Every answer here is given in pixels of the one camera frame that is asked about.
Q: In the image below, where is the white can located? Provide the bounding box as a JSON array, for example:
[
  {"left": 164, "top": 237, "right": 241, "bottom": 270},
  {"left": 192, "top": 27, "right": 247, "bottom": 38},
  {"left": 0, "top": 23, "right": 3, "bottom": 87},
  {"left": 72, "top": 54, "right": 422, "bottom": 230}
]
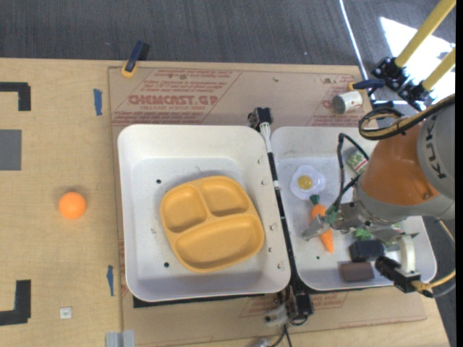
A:
[{"left": 331, "top": 89, "right": 364, "bottom": 116}]

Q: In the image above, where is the orange ball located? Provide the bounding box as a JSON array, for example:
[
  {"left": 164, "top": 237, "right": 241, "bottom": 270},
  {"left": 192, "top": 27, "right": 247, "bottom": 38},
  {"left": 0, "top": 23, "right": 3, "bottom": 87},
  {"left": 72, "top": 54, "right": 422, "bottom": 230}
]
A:
[{"left": 58, "top": 191, "right": 88, "bottom": 220}]

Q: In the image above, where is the yellow pole with black base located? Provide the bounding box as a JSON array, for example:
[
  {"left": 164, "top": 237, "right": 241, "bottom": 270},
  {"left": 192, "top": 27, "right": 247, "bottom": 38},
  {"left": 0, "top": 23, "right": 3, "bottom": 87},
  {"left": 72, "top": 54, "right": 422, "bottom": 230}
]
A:
[
  {"left": 397, "top": 47, "right": 456, "bottom": 111},
  {"left": 370, "top": 0, "right": 456, "bottom": 83}
]

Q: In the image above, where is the white plastic tray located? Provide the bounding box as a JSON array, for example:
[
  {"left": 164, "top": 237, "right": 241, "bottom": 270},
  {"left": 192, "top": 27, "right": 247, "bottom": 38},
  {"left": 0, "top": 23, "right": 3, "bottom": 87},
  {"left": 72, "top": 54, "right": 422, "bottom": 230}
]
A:
[
  {"left": 270, "top": 126, "right": 438, "bottom": 292},
  {"left": 116, "top": 123, "right": 292, "bottom": 303}
]

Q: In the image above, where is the black block with thin wires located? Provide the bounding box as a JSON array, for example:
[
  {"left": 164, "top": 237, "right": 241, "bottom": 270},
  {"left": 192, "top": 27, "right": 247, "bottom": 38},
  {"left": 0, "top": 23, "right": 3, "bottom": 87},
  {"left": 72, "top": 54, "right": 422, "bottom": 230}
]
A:
[
  {"left": 247, "top": 106, "right": 273, "bottom": 127},
  {"left": 292, "top": 290, "right": 315, "bottom": 320}
]

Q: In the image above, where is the brown cardboard board red print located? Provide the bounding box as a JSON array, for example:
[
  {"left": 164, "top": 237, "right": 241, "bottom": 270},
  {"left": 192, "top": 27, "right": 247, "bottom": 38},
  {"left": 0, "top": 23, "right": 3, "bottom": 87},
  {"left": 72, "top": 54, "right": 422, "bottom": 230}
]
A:
[{"left": 108, "top": 65, "right": 428, "bottom": 336}]

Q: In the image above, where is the orange carrot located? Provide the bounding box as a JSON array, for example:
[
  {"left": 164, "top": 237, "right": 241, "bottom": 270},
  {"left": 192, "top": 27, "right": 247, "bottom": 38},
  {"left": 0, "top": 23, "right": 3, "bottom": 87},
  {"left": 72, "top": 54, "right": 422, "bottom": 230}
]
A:
[{"left": 308, "top": 194, "right": 335, "bottom": 254}]

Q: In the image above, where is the black cube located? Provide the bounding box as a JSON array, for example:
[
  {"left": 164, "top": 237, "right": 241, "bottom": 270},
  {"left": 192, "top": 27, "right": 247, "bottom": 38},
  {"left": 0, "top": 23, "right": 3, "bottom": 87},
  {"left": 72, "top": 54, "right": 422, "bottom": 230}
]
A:
[{"left": 349, "top": 239, "right": 385, "bottom": 263}]

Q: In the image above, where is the brown block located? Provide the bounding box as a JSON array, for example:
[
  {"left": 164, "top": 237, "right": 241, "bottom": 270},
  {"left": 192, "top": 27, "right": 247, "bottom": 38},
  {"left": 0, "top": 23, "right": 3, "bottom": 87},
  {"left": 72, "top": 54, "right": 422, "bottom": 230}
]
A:
[{"left": 337, "top": 260, "right": 375, "bottom": 283}]

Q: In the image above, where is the orange divided plate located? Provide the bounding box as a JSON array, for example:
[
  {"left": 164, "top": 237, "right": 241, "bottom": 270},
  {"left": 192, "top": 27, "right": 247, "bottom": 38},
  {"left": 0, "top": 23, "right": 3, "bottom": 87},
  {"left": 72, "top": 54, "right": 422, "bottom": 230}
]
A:
[{"left": 159, "top": 175, "right": 266, "bottom": 274}]

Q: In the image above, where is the white and yellow fried egg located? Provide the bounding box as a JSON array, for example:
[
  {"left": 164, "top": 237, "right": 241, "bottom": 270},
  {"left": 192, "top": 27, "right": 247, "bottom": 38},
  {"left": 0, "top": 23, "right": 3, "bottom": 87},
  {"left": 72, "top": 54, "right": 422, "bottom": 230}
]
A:
[{"left": 289, "top": 164, "right": 327, "bottom": 200}]

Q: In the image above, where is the thin black and white rod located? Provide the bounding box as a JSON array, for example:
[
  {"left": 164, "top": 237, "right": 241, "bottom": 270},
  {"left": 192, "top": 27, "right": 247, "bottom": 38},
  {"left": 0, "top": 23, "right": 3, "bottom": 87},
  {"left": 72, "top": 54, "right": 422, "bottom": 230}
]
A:
[{"left": 258, "top": 121, "right": 298, "bottom": 296}]

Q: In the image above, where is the green and white packet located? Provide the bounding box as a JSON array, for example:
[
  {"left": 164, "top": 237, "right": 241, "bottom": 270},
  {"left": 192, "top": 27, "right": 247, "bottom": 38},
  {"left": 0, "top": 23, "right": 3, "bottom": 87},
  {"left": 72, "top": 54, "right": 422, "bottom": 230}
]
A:
[{"left": 346, "top": 149, "right": 370, "bottom": 175}]

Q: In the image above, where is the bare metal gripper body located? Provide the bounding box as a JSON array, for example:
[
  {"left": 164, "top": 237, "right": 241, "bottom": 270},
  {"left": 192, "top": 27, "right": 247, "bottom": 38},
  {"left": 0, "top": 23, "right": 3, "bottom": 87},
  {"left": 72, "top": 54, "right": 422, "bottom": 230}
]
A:
[{"left": 328, "top": 200, "right": 373, "bottom": 231}]

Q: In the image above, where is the black cylinder on white bracket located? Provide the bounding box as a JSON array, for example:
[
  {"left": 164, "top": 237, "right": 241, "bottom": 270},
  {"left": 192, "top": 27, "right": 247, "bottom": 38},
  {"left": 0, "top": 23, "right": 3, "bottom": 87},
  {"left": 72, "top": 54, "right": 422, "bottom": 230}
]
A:
[{"left": 374, "top": 234, "right": 423, "bottom": 294}]

